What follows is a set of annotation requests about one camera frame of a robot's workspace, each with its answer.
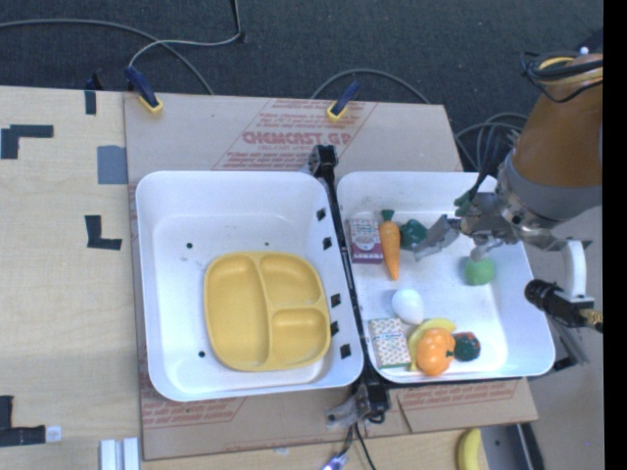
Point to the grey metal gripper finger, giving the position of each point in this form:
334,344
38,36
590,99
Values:
433,237
480,251

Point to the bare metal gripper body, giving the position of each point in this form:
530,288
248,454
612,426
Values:
509,218

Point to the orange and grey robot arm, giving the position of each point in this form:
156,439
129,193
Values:
558,155

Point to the light green round fruit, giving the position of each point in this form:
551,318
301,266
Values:
479,271

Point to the dark green pepper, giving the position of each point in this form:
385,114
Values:
412,233

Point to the orange carrot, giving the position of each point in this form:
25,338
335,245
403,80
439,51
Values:
390,248

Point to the white plastic tray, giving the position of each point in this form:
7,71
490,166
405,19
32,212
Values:
186,223
460,292

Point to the pink and white carton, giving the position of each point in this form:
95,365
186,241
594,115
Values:
365,240

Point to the white egg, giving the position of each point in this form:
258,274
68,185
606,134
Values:
408,305

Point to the thin black rod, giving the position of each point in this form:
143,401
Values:
345,257

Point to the green and red pepper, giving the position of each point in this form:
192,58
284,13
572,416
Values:
467,346

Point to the orange pumpkin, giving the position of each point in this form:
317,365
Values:
434,351

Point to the white carton orange print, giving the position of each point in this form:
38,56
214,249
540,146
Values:
388,343

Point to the yellow divided plate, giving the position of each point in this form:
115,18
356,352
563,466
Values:
264,311

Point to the brown cardboard board red print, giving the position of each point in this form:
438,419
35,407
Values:
245,135

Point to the black cylinder on white bracket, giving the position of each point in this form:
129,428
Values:
563,287

